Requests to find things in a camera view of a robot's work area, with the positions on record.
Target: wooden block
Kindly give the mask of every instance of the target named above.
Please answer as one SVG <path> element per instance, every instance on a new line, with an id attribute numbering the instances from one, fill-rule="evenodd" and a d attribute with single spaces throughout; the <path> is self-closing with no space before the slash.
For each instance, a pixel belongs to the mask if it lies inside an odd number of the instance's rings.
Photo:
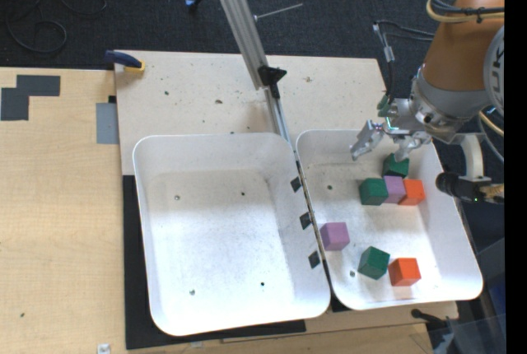
<path id="1" fill-rule="evenodd" d="M 328 222 L 320 228 L 326 250 L 342 250 L 349 244 L 346 222 Z"/>
<path id="2" fill-rule="evenodd" d="M 398 258 L 388 265 L 392 286 L 411 286 L 421 279 L 416 258 Z"/>
<path id="3" fill-rule="evenodd" d="M 362 252 L 358 272 L 373 279 L 379 279 L 386 273 L 389 253 L 370 246 Z"/>
<path id="4" fill-rule="evenodd" d="M 399 177 L 405 178 L 408 175 L 408 169 L 410 167 L 410 160 L 406 158 L 400 162 L 395 160 L 395 155 L 390 153 L 382 164 L 382 173 L 385 175 L 398 175 Z"/>
<path id="5" fill-rule="evenodd" d="M 398 175 L 385 175 L 386 188 L 388 189 L 388 198 L 384 203 L 399 203 L 406 196 L 403 177 Z"/>
<path id="6" fill-rule="evenodd" d="M 415 206 L 426 198 L 425 188 L 420 179 L 403 179 L 403 184 L 406 196 L 399 201 L 399 205 Z"/>
<path id="7" fill-rule="evenodd" d="M 388 198 L 388 189 L 383 179 L 365 179 L 359 186 L 359 193 L 363 205 L 379 206 Z"/>

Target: metal rod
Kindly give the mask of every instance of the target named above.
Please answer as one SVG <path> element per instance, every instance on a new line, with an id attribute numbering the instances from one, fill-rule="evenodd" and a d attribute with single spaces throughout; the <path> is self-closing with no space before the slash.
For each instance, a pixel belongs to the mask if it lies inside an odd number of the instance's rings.
<path id="1" fill-rule="evenodd" d="M 294 6 L 281 8 L 280 10 L 275 10 L 274 12 L 265 13 L 264 15 L 260 15 L 260 16 L 254 15 L 254 21 L 258 21 L 258 19 L 261 19 L 262 17 L 276 15 L 277 13 L 282 13 L 282 12 L 284 12 L 286 10 L 291 10 L 292 8 L 297 8 L 297 7 L 300 7 L 300 6 L 303 6 L 303 5 L 304 5 L 304 3 L 301 2 L 300 4 L 295 4 Z"/>
<path id="2" fill-rule="evenodd" d="M 264 86 L 259 75 L 259 68 L 262 66 L 268 67 L 268 61 L 247 0 L 220 0 L 220 3 L 231 26 L 236 43 L 240 48 L 245 66 L 249 70 L 254 87 L 257 90 L 260 88 L 264 89 L 275 132 L 291 144 L 280 99 L 272 95 L 269 86 Z"/>

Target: orange cube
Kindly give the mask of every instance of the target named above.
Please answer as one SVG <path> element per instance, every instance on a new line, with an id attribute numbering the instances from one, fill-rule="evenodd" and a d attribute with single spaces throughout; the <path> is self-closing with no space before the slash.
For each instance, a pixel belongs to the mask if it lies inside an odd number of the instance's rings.
<path id="1" fill-rule="evenodd" d="M 398 258 L 388 265 L 392 286 L 411 286 L 421 279 L 416 258 Z"/>
<path id="2" fill-rule="evenodd" d="M 399 201 L 399 205 L 415 206 L 425 198 L 425 188 L 420 179 L 403 179 L 406 195 Z"/>

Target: black bracket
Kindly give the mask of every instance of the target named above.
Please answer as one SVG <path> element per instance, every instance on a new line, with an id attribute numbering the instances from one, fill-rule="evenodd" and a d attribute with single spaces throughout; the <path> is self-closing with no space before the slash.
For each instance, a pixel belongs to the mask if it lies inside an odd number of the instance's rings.
<path id="1" fill-rule="evenodd" d="M 269 66 L 260 66 L 258 68 L 260 79 L 264 86 L 269 86 L 271 95 L 277 100 L 280 99 L 280 92 L 278 91 L 277 83 L 280 79 L 286 76 L 287 72 L 281 68 L 271 68 Z"/>

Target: pink cube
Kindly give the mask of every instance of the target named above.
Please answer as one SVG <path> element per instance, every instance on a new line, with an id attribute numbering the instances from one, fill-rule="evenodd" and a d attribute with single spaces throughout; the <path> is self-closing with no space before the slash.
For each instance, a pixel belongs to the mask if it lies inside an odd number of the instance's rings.
<path id="1" fill-rule="evenodd" d="M 342 250 L 349 244 L 346 222 L 328 222 L 320 228 L 326 250 Z"/>
<path id="2" fill-rule="evenodd" d="M 384 203 L 399 203 L 406 196 L 403 177 L 397 175 L 385 175 L 386 188 L 388 189 L 388 198 Z"/>

